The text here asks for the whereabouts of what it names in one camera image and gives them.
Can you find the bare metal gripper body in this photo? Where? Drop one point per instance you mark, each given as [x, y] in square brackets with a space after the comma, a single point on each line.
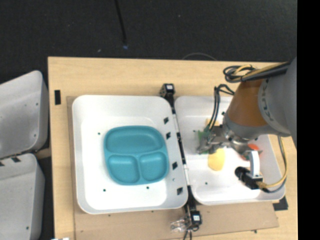
[228, 139]

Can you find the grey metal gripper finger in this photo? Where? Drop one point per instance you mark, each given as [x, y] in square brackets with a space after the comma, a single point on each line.
[213, 150]
[202, 149]

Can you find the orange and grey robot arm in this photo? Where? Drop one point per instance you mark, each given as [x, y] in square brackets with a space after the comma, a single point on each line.
[252, 104]

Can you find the pale yellow toy food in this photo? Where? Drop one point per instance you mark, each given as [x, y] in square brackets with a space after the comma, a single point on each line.
[216, 161]

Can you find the thin black and white rod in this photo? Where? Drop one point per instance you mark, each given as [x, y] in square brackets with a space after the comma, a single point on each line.
[180, 144]

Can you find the orange toy carrot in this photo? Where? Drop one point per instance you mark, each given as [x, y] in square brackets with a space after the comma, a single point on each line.
[254, 146]

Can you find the white plastic tray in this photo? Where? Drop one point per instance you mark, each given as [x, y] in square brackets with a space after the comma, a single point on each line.
[225, 186]
[95, 124]

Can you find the blue divided plate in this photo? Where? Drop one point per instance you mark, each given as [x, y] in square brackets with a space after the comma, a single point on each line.
[135, 156]

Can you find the black cylinder on white bracket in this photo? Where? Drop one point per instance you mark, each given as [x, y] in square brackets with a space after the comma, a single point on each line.
[250, 176]

